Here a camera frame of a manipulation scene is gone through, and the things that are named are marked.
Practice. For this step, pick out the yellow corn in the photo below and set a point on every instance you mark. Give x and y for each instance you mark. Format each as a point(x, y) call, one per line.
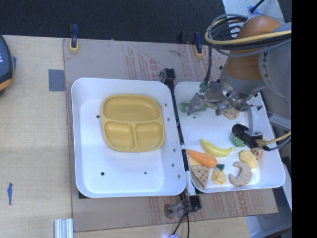
point(248, 159)

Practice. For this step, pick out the yellow banana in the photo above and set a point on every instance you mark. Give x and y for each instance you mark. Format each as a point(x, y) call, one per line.
point(216, 149)

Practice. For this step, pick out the thin black and white rod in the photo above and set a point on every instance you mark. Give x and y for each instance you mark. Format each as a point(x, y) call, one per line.
point(180, 133)

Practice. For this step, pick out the yellow divided plate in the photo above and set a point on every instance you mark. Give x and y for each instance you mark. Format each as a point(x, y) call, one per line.
point(132, 123)

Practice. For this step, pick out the green flat toy piece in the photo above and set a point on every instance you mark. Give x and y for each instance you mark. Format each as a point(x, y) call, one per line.
point(184, 106)

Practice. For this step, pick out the beige croissant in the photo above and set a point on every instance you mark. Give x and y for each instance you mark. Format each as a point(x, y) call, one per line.
point(244, 173)

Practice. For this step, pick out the toy pizza slice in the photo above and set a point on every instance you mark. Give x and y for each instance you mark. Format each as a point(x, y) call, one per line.
point(201, 176)

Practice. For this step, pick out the orange carrot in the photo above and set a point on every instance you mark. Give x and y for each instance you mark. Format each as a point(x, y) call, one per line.
point(203, 158)

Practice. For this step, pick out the white plastic tray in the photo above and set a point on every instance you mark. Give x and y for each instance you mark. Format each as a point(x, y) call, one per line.
point(123, 172)
point(213, 130)

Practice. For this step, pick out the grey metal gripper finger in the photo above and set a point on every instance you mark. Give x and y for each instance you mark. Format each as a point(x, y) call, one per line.
point(195, 105)
point(219, 110)

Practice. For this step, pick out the green leafy toy food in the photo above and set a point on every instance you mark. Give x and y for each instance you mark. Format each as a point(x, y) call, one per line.
point(238, 141)

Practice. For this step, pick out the small toy sandwich wedge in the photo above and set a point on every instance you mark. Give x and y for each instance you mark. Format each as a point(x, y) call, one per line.
point(257, 153)

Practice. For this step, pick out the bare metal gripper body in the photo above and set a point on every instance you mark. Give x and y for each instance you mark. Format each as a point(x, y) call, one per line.
point(218, 93)

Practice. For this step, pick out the black cylinder on white bracket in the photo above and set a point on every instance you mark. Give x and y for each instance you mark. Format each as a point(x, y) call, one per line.
point(247, 136)

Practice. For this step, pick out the beige biscuit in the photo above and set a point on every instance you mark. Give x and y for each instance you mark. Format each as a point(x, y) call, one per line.
point(230, 113)

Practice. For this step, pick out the brown cardboard board red print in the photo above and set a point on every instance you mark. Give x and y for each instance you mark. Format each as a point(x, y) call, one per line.
point(111, 58)

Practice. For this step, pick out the yellow lumpy toy food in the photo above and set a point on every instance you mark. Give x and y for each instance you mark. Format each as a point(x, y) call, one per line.
point(219, 177)

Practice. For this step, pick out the yellow cheese wedge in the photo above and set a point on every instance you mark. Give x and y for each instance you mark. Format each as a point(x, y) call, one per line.
point(193, 161)

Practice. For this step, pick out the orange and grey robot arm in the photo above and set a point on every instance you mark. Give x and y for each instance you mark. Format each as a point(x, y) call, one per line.
point(250, 66)

